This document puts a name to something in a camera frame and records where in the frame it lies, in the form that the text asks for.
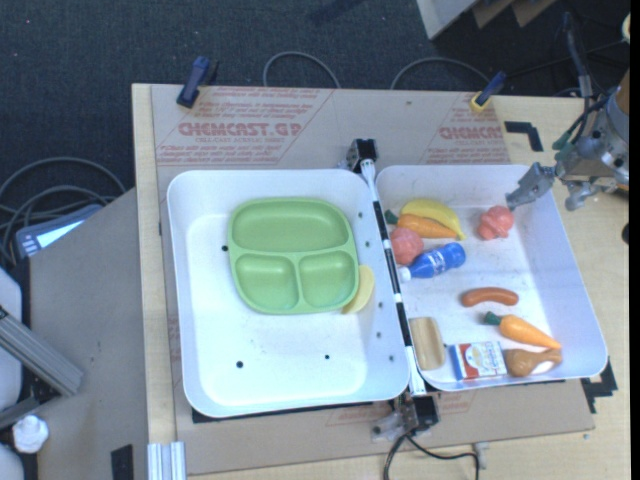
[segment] bottle cap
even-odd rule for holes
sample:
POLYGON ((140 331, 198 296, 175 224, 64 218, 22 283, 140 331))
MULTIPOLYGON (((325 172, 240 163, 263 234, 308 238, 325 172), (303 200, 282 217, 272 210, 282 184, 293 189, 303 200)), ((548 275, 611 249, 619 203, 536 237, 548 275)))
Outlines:
POLYGON ((407 267, 400 267, 398 269, 398 277, 401 283, 408 283, 411 281, 411 271, 407 267))

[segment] white tray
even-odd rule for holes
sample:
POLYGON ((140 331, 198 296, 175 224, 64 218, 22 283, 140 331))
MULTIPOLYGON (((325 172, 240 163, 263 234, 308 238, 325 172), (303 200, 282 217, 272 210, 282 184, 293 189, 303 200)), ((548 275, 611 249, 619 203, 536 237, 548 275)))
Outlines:
POLYGON ((183 382, 214 418, 388 400, 407 386, 395 299, 369 189, 341 169, 188 171, 167 192, 183 382), (233 210, 263 197, 315 197, 351 224, 376 287, 355 314, 266 315, 238 295, 228 252, 233 210))
MULTIPOLYGON (((518 187, 527 169, 522 165, 392 166, 377 177, 384 210, 399 212, 411 199, 434 198, 456 211, 467 235, 460 242, 467 255, 460 268, 401 285, 408 318, 435 318, 445 345, 499 341, 503 349, 540 351, 540 347, 504 338, 497 327, 481 323, 488 310, 499 315, 513 313, 563 345, 560 365, 551 369, 549 363, 541 365, 533 375, 522 378, 459 381, 447 353, 442 367, 420 372, 437 389, 457 391, 591 377, 606 366, 607 348, 551 191, 514 210, 515 223, 507 238, 487 241, 476 232, 481 213, 494 205, 505 205, 505 195, 518 187), (514 307, 490 302, 463 307, 461 294, 483 286, 513 290, 519 302, 514 307)), ((447 241, 425 240, 425 245, 447 241)))

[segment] orange carrot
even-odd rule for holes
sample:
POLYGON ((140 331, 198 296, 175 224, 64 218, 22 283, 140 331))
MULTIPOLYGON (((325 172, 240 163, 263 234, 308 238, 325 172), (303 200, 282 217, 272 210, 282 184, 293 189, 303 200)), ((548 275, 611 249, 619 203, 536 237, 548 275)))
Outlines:
POLYGON ((484 322, 497 325, 502 335, 513 341, 552 349, 562 348, 562 345, 551 336, 516 315, 498 316, 488 311, 484 317, 484 322))
POLYGON ((397 226, 400 228, 412 229, 422 238, 456 238, 458 233, 453 229, 440 224, 439 222, 419 217, 410 213, 403 213, 398 218, 397 226))

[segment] toy bottle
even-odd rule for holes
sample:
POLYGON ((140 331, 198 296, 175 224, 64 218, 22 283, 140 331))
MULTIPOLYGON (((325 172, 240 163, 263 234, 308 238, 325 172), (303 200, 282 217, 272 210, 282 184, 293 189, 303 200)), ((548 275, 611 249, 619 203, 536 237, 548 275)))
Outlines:
POLYGON ((451 268, 459 267, 466 259, 467 255, 462 246, 458 242, 452 242, 419 254, 411 265, 398 269, 398 277, 403 283, 414 277, 435 277, 451 268))

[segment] toy sausage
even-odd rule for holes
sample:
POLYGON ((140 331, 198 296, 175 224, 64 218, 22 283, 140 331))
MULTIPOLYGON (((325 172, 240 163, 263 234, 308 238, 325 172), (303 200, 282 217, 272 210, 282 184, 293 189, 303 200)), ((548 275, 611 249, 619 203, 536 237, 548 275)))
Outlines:
POLYGON ((462 305, 465 307, 475 306, 481 302, 498 302, 505 306, 515 306, 518 303, 518 294, 505 288, 487 286, 469 290, 462 296, 462 305))

